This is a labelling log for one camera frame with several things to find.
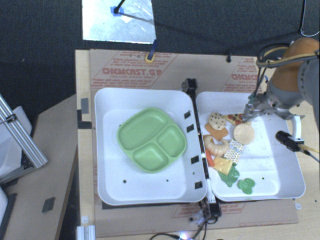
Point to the green lettuce leaf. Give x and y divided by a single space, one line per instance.
231 177

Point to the yellow cheese wedge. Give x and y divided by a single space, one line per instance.
223 165

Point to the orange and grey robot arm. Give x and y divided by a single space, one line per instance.
287 71

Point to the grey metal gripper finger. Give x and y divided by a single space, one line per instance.
250 116
245 116

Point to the green divided plate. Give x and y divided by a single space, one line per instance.
147 131

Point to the chocolate chip biscuit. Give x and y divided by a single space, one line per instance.
216 120

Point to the orange carrot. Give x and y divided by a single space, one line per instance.
210 159

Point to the white packet with orange pattern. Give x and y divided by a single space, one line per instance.
235 150

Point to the orange toast slice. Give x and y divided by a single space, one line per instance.
218 134

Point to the white plastic tray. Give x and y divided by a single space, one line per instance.
275 164
110 184

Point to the black cylinder on white bracket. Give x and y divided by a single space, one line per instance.
287 139

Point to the brown cardboard board red print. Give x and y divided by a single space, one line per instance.
140 69

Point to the beige round bread bun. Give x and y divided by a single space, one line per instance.
243 133

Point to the slice of pizza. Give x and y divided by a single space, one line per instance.
233 119

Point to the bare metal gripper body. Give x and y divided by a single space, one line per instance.
265 106

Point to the thin black and white rod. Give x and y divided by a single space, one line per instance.
200 134

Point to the green broccoli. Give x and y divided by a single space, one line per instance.
246 185

